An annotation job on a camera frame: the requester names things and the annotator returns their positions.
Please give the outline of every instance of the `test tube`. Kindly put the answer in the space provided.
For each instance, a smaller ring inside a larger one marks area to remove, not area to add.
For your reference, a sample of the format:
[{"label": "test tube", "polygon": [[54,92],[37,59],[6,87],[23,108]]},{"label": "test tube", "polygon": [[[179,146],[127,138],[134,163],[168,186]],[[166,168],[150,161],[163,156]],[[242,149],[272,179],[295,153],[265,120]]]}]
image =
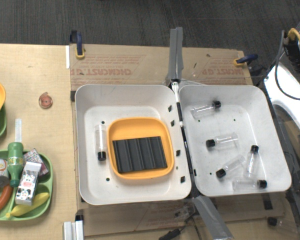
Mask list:
[{"label": "test tube", "polygon": [[200,119],[207,114],[214,112],[216,109],[221,107],[220,101],[213,101],[211,104],[199,105],[190,110],[191,115],[194,119]]},{"label": "test tube", "polygon": [[99,161],[106,160],[107,153],[107,127],[98,124],[94,127],[95,153]]},{"label": "test tube", "polygon": [[216,149],[223,149],[232,145],[236,145],[238,135],[235,132],[216,136],[214,139],[208,139],[205,144],[207,148],[215,147]]},{"label": "test tube", "polygon": [[246,161],[244,176],[247,178],[256,178],[256,170],[259,164],[259,147],[252,145],[247,156],[248,159]]},{"label": "test tube", "polygon": [[235,171],[239,166],[241,166],[246,161],[245,157],[243,155],[237,155],[235,158],[229,160],[226,162],[221,169],[217,170],[215,172],[216,176],[221,179],[226,174],[229,174],[233,171]]},{"label": "test tube", "polygon": [[290,237],[300,237],[300,224],[285,218],[269,217],[267,219],[268,225],[278,231],[279,233],[288,235]]},{"label": "test tube", "polygon": [[267,187],[264,179],[236,178],[232,181],[234,191],[263,190]]}]

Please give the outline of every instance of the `gray carpet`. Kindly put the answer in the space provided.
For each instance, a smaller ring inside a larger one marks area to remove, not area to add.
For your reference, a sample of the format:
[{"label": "gray carpet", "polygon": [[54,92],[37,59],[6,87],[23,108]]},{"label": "gray carpet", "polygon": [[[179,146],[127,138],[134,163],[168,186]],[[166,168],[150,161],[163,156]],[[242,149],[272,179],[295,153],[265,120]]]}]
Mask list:
[{"label": "gray carpet", "polygon": [[0,43],[66,45],[72,29],[87,44],[169,46],[257,53],[269,66],[281,30],[300,22],[300,0],[0,0]]}]

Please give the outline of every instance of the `wooden table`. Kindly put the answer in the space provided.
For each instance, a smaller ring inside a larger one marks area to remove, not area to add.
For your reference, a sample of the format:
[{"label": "wooden table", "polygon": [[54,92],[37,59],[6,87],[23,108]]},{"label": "wooden table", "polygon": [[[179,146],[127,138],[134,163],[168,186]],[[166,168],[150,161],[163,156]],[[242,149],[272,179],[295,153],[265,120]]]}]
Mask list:
[{"label": "wooden table", "polygon": [[[0,44],[0,82],[6,90],[7,129],[0,137],[0,149],[15,140],[15,119],[22,119],[24,149],[36,148],[53,165],[53,193],[49,209],[27,221],[0,221],[0,240],[49,239],[63,237],[63,223],[74,221],[77,212],[76,166],[71,76],[66,68],[66,47],[56,45]],[[53,106],[42,109],[38,99],[44,92]],[[293,219],[289,203],[285,216]],[[267,226],[265,218],[227,223],[235,239],[291,239]],[[203,239],[211,239],[205,226],[199,226]],[[158,239],[167,229],[90,236],[86,239]],[[198,239],[188,226],[179,239]]]}]

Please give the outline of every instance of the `green bottle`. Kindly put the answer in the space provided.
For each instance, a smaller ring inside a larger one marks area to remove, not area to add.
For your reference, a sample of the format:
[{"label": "green bottle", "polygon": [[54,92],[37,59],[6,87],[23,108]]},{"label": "green bottle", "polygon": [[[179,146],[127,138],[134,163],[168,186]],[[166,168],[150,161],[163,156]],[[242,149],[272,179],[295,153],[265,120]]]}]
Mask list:
[{"label": "green bottle", "polygon": [[11,175],[10,186],[19,186],[20,174],[24,169],[24,146],[21,142],[12,142],[8,145],[7,169]]}]

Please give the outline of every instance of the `toy banana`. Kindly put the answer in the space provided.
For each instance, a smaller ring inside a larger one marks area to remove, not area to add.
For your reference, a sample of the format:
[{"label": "toy banana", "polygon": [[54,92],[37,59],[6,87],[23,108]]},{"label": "toy banana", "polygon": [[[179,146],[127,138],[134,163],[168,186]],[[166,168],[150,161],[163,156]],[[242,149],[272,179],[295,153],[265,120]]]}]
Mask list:
[{"label": "toy banana", "polygon": [[18,217],[18,216],[24,215],[24,214],[34,210],[35,208],[39,207],[40,205],[44,204],[48,200],[49,196],[50,195],[47,192],[36,194],[33,198],[33,203],[31,206],[24,205],[24,204],[16,205],[12,209],[12,211],[6,213],[5,216],[7,218],[10,218],[11,216]]}]

